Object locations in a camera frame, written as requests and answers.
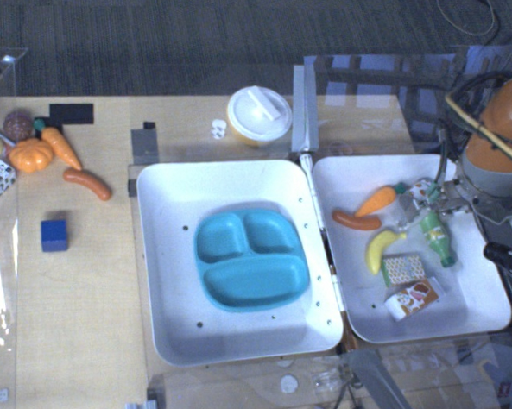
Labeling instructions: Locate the brown and white carton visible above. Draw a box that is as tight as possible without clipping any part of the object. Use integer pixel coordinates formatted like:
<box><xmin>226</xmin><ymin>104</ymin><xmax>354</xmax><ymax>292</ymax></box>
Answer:
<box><xmin>382</xmin><ymin>275</ymin><xmax>448</xmax><ymax>324</ymax></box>

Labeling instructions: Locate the brown doughnut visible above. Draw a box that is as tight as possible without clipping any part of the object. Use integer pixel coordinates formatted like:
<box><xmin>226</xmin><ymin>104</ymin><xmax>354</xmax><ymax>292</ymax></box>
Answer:
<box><xmin>1</xmin><ymin>109</ymin><xmax>35</xmax><ymax>143</ymax></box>

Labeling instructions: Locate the yellow banana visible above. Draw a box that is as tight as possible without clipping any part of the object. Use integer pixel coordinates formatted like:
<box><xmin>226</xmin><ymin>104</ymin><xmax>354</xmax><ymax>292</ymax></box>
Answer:
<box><xmin>363</xmin><ymin>228</ymin><xmax>411</xmax><ymax>277</ymax></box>

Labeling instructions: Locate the orange-red sausage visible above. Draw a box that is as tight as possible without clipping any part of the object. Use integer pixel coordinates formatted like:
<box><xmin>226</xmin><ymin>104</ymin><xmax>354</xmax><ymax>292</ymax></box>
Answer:
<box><xmin>330</xmin><ymin>206</ymin><xmax>384</xmax><ymax>235</ymax></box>
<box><xmin>61</xmin><ymin>164</ymin><xmax>114</xmax><ymax>205</ymax></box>

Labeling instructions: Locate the pale wood board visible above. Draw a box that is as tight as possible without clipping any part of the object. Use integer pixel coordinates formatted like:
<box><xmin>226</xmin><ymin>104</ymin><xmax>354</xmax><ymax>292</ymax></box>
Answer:
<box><xmin>122</xmin><ymin>71</ymin><xmax>512</xmax><ymax>409</ymax></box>

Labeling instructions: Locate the black cylinder on white bracket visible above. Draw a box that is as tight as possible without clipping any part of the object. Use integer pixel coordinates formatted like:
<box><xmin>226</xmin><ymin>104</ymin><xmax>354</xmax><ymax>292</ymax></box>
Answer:
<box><xmin>481</xmin><ymin>215</ymin><xmax>512</xmax><ymax>280</ymax></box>

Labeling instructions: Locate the yellow bowl with white lid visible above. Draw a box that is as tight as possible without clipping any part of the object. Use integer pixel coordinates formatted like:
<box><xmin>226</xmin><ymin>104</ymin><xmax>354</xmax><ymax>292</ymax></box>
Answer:
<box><xmin>224</xmin><ymin>82</ymin><xmax>296</xmax><ymax>149</ymax></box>

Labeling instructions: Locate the orange carrot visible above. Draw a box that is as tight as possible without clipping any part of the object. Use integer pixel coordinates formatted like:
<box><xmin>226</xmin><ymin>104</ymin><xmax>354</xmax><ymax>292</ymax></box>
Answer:
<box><xmin>351</xmin><ymin>181</ymin><xmax>410</xmax><ymax>219</ymax></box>
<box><xmin>33</xmin><ymin>115</ymin><xmax>85</xmax><ymax>174</ymax></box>

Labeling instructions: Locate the blue cube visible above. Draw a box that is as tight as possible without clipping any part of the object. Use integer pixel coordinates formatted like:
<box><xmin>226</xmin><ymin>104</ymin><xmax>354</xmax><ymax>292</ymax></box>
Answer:
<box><xmin>39</xmin><ymin>217</ymin><xmax>71</xmax><ymax>254</ymax></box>

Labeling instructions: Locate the thin black and white rod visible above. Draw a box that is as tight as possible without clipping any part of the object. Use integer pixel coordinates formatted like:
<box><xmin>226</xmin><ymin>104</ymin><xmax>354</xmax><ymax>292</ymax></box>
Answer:
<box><xmin>298</xmin><ymin>149</ymin><xmax>349</xmax><ymax>326</ymax></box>

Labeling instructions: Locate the green and white carton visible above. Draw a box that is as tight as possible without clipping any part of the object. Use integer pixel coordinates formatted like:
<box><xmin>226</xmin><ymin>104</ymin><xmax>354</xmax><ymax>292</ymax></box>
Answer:
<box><xmin>380</xmin><ymin>253</ymin><xmax>428</xmax><ymax>289</ymax></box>

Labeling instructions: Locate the white plastic tray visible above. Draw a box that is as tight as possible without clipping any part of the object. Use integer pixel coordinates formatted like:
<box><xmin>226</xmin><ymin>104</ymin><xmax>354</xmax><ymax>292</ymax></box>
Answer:
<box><xmin>311</xmin><ymin>145</ymin><xmax>512</xmax><ymax>349</ymax></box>
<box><xmin>134</xmin><ymin>152</ymin><xmax>347</xmax><ymax>371</ymax></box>

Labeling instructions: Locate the blue divided plate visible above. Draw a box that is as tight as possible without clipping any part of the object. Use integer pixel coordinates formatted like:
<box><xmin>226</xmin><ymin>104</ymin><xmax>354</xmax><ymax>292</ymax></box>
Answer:
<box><xmin>191</xmin><ymin>205</ymin><xmax>313</xmax><ymax>316</ymax></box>

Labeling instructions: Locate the clear plastic bottle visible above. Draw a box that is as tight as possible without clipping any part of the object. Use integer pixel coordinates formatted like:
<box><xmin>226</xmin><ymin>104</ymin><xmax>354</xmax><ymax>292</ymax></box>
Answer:
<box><xmin>311</xmin><ymin>366</ymin><xmax>353</xmax><ymax>396</ymax></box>

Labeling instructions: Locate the white carton with orange spots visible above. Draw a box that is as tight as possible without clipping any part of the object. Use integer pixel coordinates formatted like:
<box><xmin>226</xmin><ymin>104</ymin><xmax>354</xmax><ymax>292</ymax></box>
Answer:
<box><xmin>408</xmin><ymin>178</ymin><xmax>437</xmax><ymax>203</ymax></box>

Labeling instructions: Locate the white round disc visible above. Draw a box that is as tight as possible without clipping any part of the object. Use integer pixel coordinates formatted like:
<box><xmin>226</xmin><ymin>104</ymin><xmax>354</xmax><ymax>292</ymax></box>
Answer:
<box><xmin>279</xmin><ymin>373</ymin><xmax>300</xmax><ymax>395</ymax></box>

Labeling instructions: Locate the green plastic bottle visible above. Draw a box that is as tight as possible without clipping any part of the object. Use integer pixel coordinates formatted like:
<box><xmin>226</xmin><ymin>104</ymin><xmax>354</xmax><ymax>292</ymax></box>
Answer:
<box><xmin>417</xmin><ymin>210</ymin><xmax>459</xmax><ymax>270</ymax></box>

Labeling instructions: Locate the orange pumpkin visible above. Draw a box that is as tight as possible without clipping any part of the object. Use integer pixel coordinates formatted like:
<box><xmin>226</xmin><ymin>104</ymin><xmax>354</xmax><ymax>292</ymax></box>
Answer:
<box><xmin>6</xmin><ymin>135</ymin><xmax>57</xmax><ymax>175</ymax></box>

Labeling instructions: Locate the small white plastic piece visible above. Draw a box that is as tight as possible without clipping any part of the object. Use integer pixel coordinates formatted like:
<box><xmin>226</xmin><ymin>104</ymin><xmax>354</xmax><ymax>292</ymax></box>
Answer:
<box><xmin>209</xmin><ymin>118</ymin><xmax>229</xmax><ymax>141</ymax></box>

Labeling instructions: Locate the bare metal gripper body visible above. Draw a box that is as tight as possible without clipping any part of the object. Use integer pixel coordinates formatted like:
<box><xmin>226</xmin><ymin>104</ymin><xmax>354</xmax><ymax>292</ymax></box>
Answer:
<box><xmin>425</xmin><ymin>176</ymin><xmax>479</xmax><ymax>221</ymax></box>

